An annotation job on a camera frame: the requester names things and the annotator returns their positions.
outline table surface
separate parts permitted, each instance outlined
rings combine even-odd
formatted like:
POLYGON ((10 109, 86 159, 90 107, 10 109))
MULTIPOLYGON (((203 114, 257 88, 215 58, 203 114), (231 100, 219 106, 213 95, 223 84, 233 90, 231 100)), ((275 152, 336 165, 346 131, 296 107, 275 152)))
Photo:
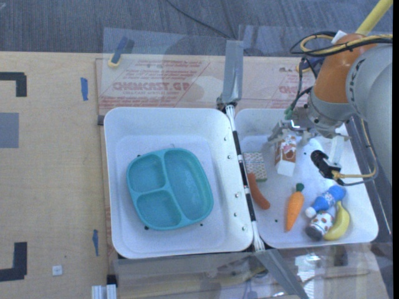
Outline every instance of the table surface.
MULTIPOLYGON (((16 96, 15 82, 0 80, 0 113, 19 117, 17 147, 0 148, 0 270, 13 267, 14 243, 27 243, 27 274, 23 280, 0 282, 0 298, 90 298, 91 286, 107 283, 115 252, 110 250, 103 134, 97 124, 96 62, 102 57, 0 53, 0 71, 27 76, 26 97, 16 96), (82 97, 81 78, 88 82, 88 100, 82 97), (53 276, 58 265, 62 275, 53 276)), ((295 67, 292 59, 286 64, 295 67)), ((362 248, 368 273, 352 274, 347 290, 353 293, 354 283, 357 295, 365 287, 364 298, 376 293, 386 298, 368 250, 362 248)), ((331 282, 324 293, 332 293, 342 280, 331 282)))

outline blue bottle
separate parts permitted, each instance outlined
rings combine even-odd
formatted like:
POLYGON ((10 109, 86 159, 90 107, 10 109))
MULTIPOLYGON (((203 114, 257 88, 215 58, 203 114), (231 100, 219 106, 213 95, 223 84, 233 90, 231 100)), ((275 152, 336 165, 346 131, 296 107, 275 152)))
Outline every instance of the blue bottle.
POLYGON ((319 211, 326 211, 334 206, 337 201, 341 201, 346 194, 346 190, 338 185, 331 186, 328 191, 318 196, 313 204, 305 210, 309 218, 313 218, 319 211))

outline dark gray cloth background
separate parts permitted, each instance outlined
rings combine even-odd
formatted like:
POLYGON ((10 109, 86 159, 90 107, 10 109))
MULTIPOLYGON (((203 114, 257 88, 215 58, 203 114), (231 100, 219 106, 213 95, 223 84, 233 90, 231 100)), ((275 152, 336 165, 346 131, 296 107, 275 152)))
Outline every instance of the dark gray cloth background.
MULTIPOLYGON (((106 28, 251 40, 252 31, 240 36, 240 26, 261 26, 256 42, 260 53, 254 55, 284 55, 293 42, 315 30, 355 31, 379 0, 170 1, 219 32, 166 0, 0 0, 0 50, 102 52, 106 28)), ((392 32, 392 27, 390 9, 374 30, 392 32)), ((214 41, 197 43, 191 53, 223 53, 220 41, 215 46, 214 41)))

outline white plastic tray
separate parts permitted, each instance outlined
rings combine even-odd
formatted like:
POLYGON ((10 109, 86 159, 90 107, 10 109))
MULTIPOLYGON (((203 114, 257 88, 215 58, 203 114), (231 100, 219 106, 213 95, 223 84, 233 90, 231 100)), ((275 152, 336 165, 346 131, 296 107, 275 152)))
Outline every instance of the white plastic tray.
MULTIPOLYGON (((309 144, 302 146, 299 143, 300 138, 297 138, 297 162, 293 176, 277 174, 274 166, 274 148, 268 146, 266 142, 276 123, 284 116, 283 112, 284 110, 276 109, 246 109, 240 111, 236 116, 241 151, 261 151, 266 164, 267 181, 258 183, 258 186, 271 206, 268 210, 263 210, 256 204, 254 205, 257 226, 263 241, 271 247, 287 249, 362 243, 375 239, 378 234, 378 224, 364 184, 347 186, 347 193, 342 204, 351 215, 351 223, 341 239, 316 242, 306 235, 304 228, 309 223, 309 219, 305 216, 304 210, 313 203, 320 193, 336 184, 333 180, 325 179, 320 175, 319 170, 310 160, 310 154, 314 150, 322 150, 329 155, 332 140, 317 137, 309 141, 309 144), (292 230, 285 232, 286 203, 298 182, 305 186, 303 211, 292 230)), ((344 134, 346 128, 342 127, 339 131, 344 134)), ((343 173, 360 174, 350 141, 344 143, 340 164, 343 173)))
POLYGON ((115 108, 104 119, 112 242, 130 259, 236 252, 253 230, 227 116, 202 108, 115 108), (126 169, 139 154, 184 148, 199 159, 214 206, 205 220, 175 230, 146 229, 129 195, 126 169))

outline brown sausage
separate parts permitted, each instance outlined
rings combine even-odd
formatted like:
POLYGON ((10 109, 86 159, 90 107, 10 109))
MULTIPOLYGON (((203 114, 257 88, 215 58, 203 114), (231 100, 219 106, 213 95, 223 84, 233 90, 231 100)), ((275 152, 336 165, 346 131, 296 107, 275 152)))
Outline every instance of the brown sausage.
POLYGON ((259 190, 256 182, 256 177, 254 173, 247 174, 249 189, 251 190, 251 196, 254 199, 255 203, 259 205, 262 209, 269 209, 270 202, 262 195, 259 190))

